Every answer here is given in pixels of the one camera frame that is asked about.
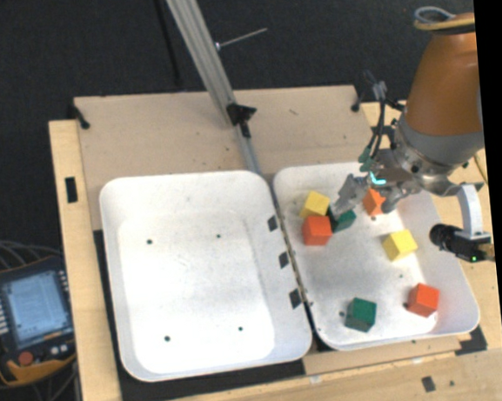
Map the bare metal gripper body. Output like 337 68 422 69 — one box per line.
366 140 462 204

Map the orange cube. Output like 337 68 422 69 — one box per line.
299 213 334 248
405 281 443 319
361 186 389 217

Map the green cube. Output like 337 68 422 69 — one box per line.
341 295 380 336
328 206 359 234

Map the yellow cube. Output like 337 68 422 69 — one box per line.
379 228 420 263
297 189 333 221

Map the white plastic tray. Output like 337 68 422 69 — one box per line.
270 150 483 357
97 162 316 386

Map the pale wood board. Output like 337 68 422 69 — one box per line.
71 64 465 396

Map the black cylinder on white bracket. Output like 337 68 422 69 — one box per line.
424 181 496 268

